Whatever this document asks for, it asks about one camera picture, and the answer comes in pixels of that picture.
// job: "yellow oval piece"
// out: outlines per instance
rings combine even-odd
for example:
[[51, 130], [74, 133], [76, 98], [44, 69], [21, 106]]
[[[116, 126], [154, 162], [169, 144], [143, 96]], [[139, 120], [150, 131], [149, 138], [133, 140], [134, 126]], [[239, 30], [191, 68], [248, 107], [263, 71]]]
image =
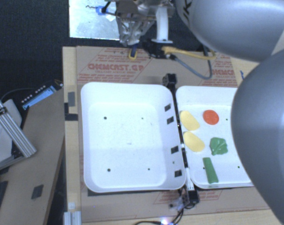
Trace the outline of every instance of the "yellow oval piece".
[[184, 143], [193, 152], [201, 152], [204, 149], [204, 142], [191, 132], [184, 132]]
[[179, 114], [179, 119], [184, 127], [189, 131], [194, 131], [200, 127], [198, 121], [188, 111], [181, 111]]

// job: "empty white tray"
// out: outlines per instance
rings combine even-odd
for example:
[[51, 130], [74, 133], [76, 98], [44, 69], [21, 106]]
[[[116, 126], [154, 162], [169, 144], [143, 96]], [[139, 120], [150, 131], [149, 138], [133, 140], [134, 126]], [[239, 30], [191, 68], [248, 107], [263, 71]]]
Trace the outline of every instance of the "empty white tray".
[[[183, 86], [176, 92], [179, 112], [189, 111], [200, 123], [200, 128], [192, 131], [204, 143], [205, 148], [201, 152], [193, 152], [186, 147], [186, 155], [189, 164], [192, 182], [200, 188], [233, 188], [253, 186], [250, 178], [238, 157], [234, 145], [231, 129], [232, 101], [236, 88]], [[202, 115], [205, 110], [214, 110], [219, 116], [219, 122], [215, 125], [207, 124]], [[224, 138], [228, 152], [223, 155], [212, 155], [209, 147], [213, 137]], [[218, 183], [208, 183], [202, 158], [211, 158], [215, 168]]]
[[170, 190], [186, 180], [171, 92], [91, 82], [81, 91], [84, 181], [99, 193]]

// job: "red circle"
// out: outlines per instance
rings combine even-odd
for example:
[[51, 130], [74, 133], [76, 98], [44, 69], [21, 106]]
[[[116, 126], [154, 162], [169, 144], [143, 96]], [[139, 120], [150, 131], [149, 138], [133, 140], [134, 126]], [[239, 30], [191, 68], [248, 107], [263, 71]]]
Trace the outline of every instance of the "red circle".
[[206, 110], [203, 112], [203, 119], [210, 125], [215, 125], [219, 122], [219, 116], [217, 112], [213, 110]]

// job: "dark floor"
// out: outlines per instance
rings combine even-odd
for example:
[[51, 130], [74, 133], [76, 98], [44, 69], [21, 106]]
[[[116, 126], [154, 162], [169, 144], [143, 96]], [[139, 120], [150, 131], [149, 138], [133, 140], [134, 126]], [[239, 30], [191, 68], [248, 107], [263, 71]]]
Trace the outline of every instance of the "dark floor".
[[[0, 97], [19, 88], [36, 88], [62, 80], [63, 46], [121, 46], [118, 41], [69, 37], [68, 0], [0, 0]], [[155, 27], [144, 38], [155, 37]], [[176, 15], [170, 20], [170, 40], [178, 48], [196, 50], [200, 44]], [[21, 97], [16, 92], [7, 98]], [[64, 209], [64, 167], [49, 224], [60, 224]]]

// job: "white plastic container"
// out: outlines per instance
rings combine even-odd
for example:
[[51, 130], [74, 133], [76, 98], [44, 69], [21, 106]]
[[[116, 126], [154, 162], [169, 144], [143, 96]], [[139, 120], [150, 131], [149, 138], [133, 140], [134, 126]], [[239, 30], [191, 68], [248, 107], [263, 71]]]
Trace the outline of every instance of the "white plastic container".
[[160, 85], [82, 88], [84, 180], [99, 193], [170, 190], [186, 180], [171, 92]]
[[[179, 111], [190, 111], [199, 121], [201, 127], [195, 134], [206, 144], [198, 153], [186, 148], [191, 179], [200, 188], [252, 186], [232, 140], [230, 111], [235, 91], [188, 86], [177, 91]], [[84, 181], [90, 190], [173, 190], [184, 185], [179, 130], [172, 94], [166, 87], [90, 82], [82, 88], [81, 102]], [[206, 109], [220, 117], [214, 128], [201, 121]], [[227, 154], [210, 154], [209, 141], [214, 136], [226, 139]], [[203, 157], [211, 158], [219, 183], [208, 183]]]

